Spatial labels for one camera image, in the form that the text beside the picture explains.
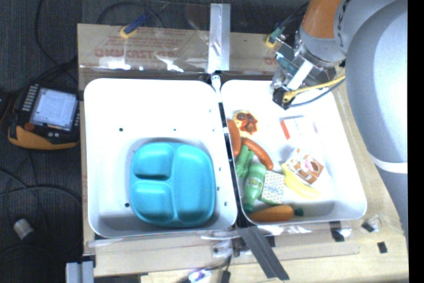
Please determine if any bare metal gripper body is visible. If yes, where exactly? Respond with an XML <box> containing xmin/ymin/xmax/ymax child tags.
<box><xmin>269</xmin><ymin>38</ymin><xmax>337</xmax><ymax>92</ymax></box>

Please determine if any white and red carton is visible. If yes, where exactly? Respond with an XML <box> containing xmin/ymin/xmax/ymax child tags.
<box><xmin>280</xmin><ymin>115</ymin><xmax>319</xmax><ymax>141</ymax></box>

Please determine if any pizza slice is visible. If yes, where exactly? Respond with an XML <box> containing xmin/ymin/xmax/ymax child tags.
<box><xmin>233</xmin><ymin>110</ymin><xmax>260</xmax><ymax>137</ymax></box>

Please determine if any brown and white biscuit packet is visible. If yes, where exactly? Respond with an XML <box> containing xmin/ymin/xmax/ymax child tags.
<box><xmin>284</xmin><ymin>147</ymin><xmax>326</xmax><ymax>186</ymax></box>

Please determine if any orange sausage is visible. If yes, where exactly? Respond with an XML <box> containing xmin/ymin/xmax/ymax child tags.
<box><xmin>241</xmin><ymin>137</ymin><xmax>275</xmax><ymax>171</ymax></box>

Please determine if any dark red sausage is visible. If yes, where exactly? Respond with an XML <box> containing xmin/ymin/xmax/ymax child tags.
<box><xmin>227</xmin><ymin>119</ymin><xmax>242</xmax><ymax>158</ymax></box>

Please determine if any white plastic tray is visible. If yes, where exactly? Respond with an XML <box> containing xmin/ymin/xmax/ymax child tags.
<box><xmin>219</xmin><ymin>79</ymin><xmax>368</xmax><ymax>227</ymax></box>
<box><xmin>83</xmin><ymin>78</ymin><xmax>239</xmax><ymax>239</ymax></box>

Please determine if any yellow banana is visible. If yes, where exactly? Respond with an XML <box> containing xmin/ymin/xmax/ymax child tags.
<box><xmin>281</xmin><ymin>162</ymin><xmax>322</xmax><ymax>200</ymax></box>

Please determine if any white patterned carton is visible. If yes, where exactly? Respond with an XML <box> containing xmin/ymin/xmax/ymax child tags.
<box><xmin>261</xmin><ymin>170</ymin><xmax>288</xmax><ymax>206</ymax></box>

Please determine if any green bottle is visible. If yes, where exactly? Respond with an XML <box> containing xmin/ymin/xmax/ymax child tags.
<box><xmin>242</xmin><ymin>162</ymin><xmax>268</xmax><ymax>213</ymax></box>

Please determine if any orange carrot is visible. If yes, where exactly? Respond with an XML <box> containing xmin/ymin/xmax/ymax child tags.
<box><xmin>248</xmin><ymin>204</ymin><xmax>305</xmax><ymax>223</ymax></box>

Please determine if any blue divided plate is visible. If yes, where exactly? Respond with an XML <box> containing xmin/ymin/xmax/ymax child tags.
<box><xmin>129</xmin><ymin>141</ymin><xmax>217</xmax><ymax>228</ymax></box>

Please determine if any brown cardboard board red print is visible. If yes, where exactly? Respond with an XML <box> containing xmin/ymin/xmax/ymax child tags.
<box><xmin>76</xmin><ymin>23</ymin><xmax>404</xmax><ymax>278</ymax></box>

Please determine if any grey metal cylinder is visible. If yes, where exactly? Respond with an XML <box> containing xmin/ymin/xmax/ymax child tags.
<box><xmin>13</xmin><ymin>217</ymin><xmax>35</xmax><ymax>241</ymax></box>

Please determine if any black cylinder on white bracket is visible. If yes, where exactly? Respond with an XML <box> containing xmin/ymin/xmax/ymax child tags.
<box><xmin>272</xmin><ymin>61</ymin><xmax>314</xmax><ymax>111</ymax></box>

